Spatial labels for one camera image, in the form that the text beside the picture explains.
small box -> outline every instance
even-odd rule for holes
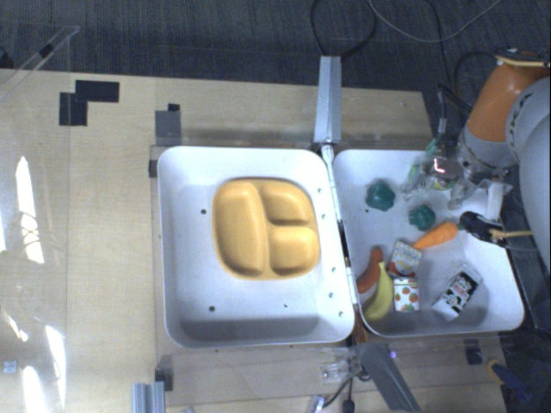
[[[417,279],[398,277],[394,279],[394,309],[398,312],[421,310]]]
[[[446,290],[440,294],[432,308],[446,321],[456,319],[481,282],[482,278],[476,271],[463,267],[461,272],[449,281]]]
[[[420,250],[416,250],[409,244],[396,242],[388,263],[388,273],[392,277],[415,277],[420,262]]]

yellow divided plate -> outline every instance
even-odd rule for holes
[[[298,277],[319,261],[312,201],[289,181],[225,183],[214,196],[213,228],[220,263],[239,278]]]

transparent plastic piece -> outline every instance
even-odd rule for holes
[[[0,22],[13,60],[0,69],[0,411],[65,410],[70,130],[59,93],[71,91],[76,32]]]

green object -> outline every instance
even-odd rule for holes
[[[396,194],[383,181],[377,181],[368,189],[366,203],[372,208],[387,211],[394,206]]]
[[[415,225],[420,231],[429,230],[436,221],[434,211],[426,205],[418,206],[410,211],[410,224]]]

